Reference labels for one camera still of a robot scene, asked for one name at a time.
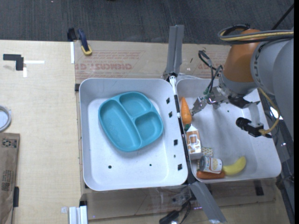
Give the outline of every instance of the cardboard sheet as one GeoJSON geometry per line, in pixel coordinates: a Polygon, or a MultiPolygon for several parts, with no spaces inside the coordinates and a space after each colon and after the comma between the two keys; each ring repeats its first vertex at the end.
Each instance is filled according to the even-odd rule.
{"type": "MultiPolygon", "coordinates": [[[[76,83],[88,78],[162,78],[168,44],[88,41],[93,52],[85,56],[80,41],[74,42],[76,83]]],[[[217,68],[224,65],[229,45],[183,44],[180,73],[209,78],[211,70],[198,57],[204,50],[217,68]]]]}
{"type": "Polygon", "coordinates": [[[20,135],[0,133],[0,223],[11,224],[20,135]]]}

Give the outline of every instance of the banana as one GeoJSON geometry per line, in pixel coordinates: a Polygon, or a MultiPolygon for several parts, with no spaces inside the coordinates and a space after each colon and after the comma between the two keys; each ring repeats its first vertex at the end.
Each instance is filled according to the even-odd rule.
{"type": "Polygon", "coordinates": [[[240,173],[246,166],[245,156],[240,157],[235,163],[222,167],[226,175],[235,175],[240,173]]]}

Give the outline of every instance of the carrot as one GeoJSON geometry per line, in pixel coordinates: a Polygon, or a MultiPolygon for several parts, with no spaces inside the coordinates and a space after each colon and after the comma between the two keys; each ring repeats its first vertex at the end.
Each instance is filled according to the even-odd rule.
{"type": "Polygon", "coordinates": [[[190,124],[192,121],[192,115],[185,97],[181,99],[181,117],[184,126],[190,124]]]}
{"type": "Polygon", "coordinates": [[[202,172],[197,171],[196,176],[200,179],[216,179],[216,178],[224,178],[225,172],[221,171],[219,174],[209,173],[209,172],[202,172]]]}

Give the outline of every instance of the blue plate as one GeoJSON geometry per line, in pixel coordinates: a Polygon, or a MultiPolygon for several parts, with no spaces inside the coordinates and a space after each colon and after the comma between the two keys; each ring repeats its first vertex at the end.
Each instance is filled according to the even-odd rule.
{"type": "Polygon", "coordinates": [[[151,101],[140,92],[126,92],[99,107],[99,120],[106,136],[120,150],[138,150],[163,132],[161,117],[151,101]]]}

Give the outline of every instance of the white sink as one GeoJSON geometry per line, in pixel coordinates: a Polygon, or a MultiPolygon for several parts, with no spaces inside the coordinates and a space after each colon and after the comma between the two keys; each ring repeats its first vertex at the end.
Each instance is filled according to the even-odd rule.
{"type": "Polygon", "coordinates": [[[83,178],[89,188],[109,191],[166,187],[186,181],[187,162],[173,90],[168,82],[162,79],[90,78],[81,83],[79,94],[83,178]],[[151,144],[124,152],[105,134],[98,110],[111,97],[129,91],[147,96],[161,116],[164,131],[151,144]]]}
{"type": "MultiPolygon", "coordinates": [[[[196,98],[203,96],[210,79],[182,79],[177,82],[178,97],[185,97],[189,108],[193,107],[196,98]]],[[[257,90],[246,97],[247,101],[259,101],[257,90]]],[[[262,104],[258,104],[260,120],[264,129],[268,129],[268,123],[262,104]]],[[[196,113],[192,118],[192,125],[199,130],[203,147],[211,147],[214,157],[222,159],[223,165],[234,163],[239,157],[245,156],[247,163],[245,169],[223,179],[202,180],[204,183],[229,182],[238,180],[264,179],[277,177],[281,172],[281,163],[273,139],[263,136],[253,137],[239,128],[235,122],[237,118],[251,119],[248,108],[240,109],[232,104],[221,104],[218,109],[212,105],[196,113]]],[[[192,172],[196,177],[197,161],[191,161],[192,172]]]]}

